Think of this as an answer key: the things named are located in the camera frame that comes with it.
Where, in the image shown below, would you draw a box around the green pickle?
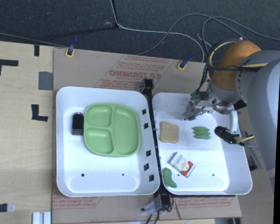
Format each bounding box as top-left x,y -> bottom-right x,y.
161,167 -> 179,189

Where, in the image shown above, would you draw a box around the green pea pods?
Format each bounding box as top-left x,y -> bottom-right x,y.
191,125 -> 212,140

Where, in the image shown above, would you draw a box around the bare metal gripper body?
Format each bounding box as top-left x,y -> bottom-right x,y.
188,90 -> 237,117

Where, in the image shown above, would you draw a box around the black block with thin wires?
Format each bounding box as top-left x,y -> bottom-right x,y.
140,191 -> 175,216

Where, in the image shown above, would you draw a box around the white and red carton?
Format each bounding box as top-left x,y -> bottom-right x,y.
167,151 -> 197,179

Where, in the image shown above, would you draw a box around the brown cardboard board red print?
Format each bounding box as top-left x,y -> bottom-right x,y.
44,47 -> 251,224

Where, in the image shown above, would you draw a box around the black cylinder on white bracket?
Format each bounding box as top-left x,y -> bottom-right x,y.
213,109 -> 242,145

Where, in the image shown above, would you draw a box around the green divided plate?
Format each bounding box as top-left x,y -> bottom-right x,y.
82,101 -> 143,159

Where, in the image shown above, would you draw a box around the tan toast slice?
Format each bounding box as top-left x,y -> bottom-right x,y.
158,121 -> 180,145

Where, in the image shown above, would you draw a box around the white plastic tray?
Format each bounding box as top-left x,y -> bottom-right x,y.
50,85 -> 165,202
147,91 -> 257,199

